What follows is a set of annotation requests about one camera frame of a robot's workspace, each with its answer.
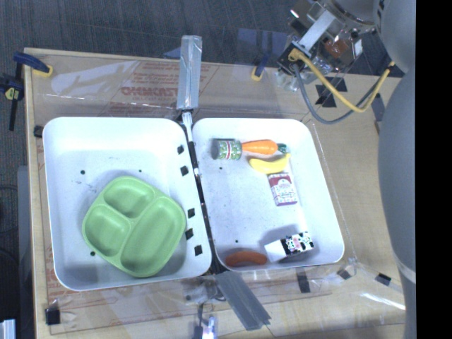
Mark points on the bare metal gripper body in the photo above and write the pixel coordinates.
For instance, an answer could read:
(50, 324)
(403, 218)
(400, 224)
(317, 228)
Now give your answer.
(337, 48)

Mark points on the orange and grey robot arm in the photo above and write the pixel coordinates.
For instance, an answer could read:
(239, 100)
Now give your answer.
(395, 154)

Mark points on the orange carrot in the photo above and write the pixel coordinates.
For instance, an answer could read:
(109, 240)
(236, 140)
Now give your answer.
(259, 147)

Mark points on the yellow banana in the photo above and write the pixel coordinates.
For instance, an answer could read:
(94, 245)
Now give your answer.
(268, 165)

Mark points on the green and white can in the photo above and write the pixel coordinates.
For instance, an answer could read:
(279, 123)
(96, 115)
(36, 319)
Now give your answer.
(227, 149)

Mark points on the red and white carton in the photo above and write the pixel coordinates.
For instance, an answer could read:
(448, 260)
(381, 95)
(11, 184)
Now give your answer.
(282, 190)

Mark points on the white plastic tray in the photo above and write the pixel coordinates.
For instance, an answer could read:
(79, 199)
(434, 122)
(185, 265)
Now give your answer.
(243, 210)
(88, 143)

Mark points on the white carton with cow print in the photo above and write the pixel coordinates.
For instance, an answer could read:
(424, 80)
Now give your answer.
(296, 244)

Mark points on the brown sausage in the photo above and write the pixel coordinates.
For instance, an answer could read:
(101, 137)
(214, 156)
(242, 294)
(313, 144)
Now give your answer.
(246, 258)

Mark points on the brown cardboard board red print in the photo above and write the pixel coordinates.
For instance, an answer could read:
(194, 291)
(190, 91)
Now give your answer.
(106, 94)

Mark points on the green divided plate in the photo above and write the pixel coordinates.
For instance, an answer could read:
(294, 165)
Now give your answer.
(141, 231)

